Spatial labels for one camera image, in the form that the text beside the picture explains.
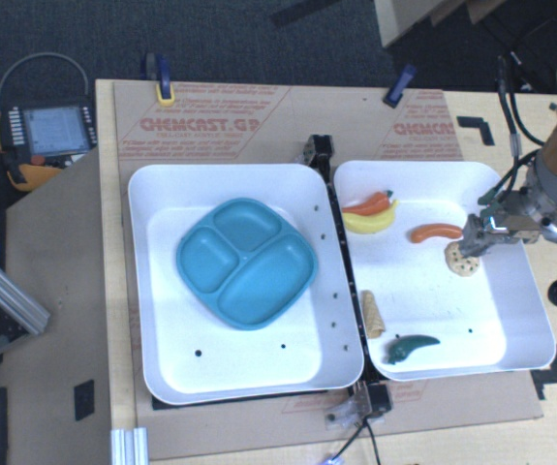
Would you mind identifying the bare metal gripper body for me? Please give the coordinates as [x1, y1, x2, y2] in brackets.
[481, 177, 557, 250]

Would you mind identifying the tan chocolate chip biscuit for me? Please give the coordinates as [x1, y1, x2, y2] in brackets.
[444, 240, 481, 278]

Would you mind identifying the orange sausage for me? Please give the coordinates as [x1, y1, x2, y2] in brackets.
[409, 223, 465, 245]

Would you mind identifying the white plastic tray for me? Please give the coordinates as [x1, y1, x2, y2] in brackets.
[127, 163, 366, 406]
[332, 159, 557, 383]

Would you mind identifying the orange carrot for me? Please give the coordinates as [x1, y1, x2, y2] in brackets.
[341, 189, 395, 215]

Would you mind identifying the yellow banana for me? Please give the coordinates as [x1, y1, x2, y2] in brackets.
[341, 199, 401, 235]

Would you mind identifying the green chili pepper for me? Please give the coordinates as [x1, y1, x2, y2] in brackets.
[386, 334, 442, 366]

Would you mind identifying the thin black and white rod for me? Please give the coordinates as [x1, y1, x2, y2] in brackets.
[323, 162, 374, 387]

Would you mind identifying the blue divided plate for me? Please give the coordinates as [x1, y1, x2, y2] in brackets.
[175, 197, 320, 331]

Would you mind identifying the brown cardboard board red print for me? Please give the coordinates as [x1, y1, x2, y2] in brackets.
[112, 80, 545, 462]

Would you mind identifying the black block with thin wires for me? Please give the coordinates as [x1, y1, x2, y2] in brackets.
[354, 380, 394, 419]
[301, 133, 334, 170]

